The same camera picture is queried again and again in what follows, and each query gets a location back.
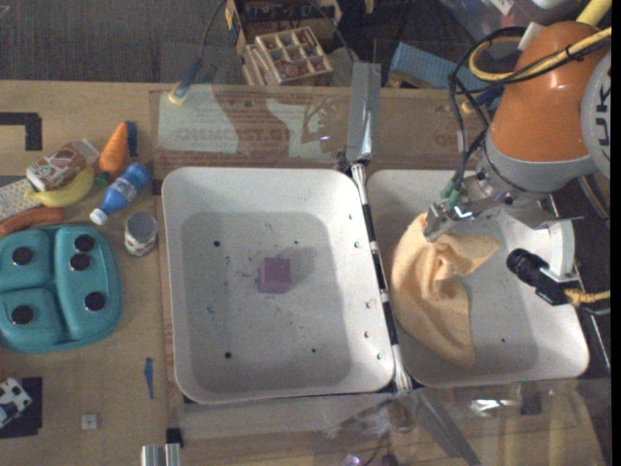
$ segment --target blue bottle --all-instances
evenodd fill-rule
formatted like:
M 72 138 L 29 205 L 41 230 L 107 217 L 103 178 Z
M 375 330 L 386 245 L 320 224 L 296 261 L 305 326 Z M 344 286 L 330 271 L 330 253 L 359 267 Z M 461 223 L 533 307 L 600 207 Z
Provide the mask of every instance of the blue bottle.
M 90 220 L 100 226 L 106 224 L 108 216 L 120 211 L 134 200 L 150 179 L 151 173 L 145 166 L 139 162 L 130 164 L 127 170 L 108 187 L 104 203 L 90 213 Z

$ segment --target white plastic tray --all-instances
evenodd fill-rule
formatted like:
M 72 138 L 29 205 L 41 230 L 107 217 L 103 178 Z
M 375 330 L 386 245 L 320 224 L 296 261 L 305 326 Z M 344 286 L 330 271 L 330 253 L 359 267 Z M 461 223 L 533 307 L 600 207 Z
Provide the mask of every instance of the white plastic tray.
M 182 168 L 164 181 L 175 375 L 203 404 L 377 391 L 394 374 L 354 182 L 337 171 Z M 293 285 L 258 291 L 263 257 Z
M 378 171 L 367 191 L 377 242 L 385 255 L 408 225 L 439 194 L 450 171 Z M 552 307 L 506 267 L 517 248 L 549 261 L 560 248 L 547 230 L 534 231 L 505 214 L 484 223 L 464 221 L 454 229 L 481 233 L 502 242 L 491 259 L 464 284 L 471 299 L 471 331 L 476 363 L 470 370 L 454 367 L 420 345 L 398 324 L 399 342 L 408 372 L 429 386 L 462 386 L 575 378 L 589 362 L 589 351 L 575 309 Z

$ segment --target purple cube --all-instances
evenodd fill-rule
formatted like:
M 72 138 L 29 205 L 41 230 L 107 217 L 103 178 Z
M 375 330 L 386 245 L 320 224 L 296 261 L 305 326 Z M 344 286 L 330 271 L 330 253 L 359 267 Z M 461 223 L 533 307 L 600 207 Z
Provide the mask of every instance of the purple cube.
M 259 291 L 262 293 L 284 293 L 291 287 L 291 266 L 289 259 L 264 257 L 259 269 Z

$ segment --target turquoise tray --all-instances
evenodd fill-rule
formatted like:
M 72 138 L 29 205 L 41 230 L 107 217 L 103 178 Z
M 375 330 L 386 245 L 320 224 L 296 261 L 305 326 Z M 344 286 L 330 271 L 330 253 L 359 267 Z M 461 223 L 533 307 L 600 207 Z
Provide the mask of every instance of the turquoise tray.
M 0 344 L 27 353 L 74 349 L 114 332 L 120 276 L 92 226 L 28 229 L 0 240 Z

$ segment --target fabric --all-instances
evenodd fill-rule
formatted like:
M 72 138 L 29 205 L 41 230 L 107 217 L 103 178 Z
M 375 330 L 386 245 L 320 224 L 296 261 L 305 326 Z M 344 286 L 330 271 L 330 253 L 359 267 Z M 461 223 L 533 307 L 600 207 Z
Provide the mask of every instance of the fabric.
M 426 214 L 417 217 L 389 258 L 389 282 L 396 319 L 418 342 L 461 367 L 474 365 L 470 307 L 459 277 L 483 264 L 498 240 L 445 234 L 434 243 L 423 235 Z

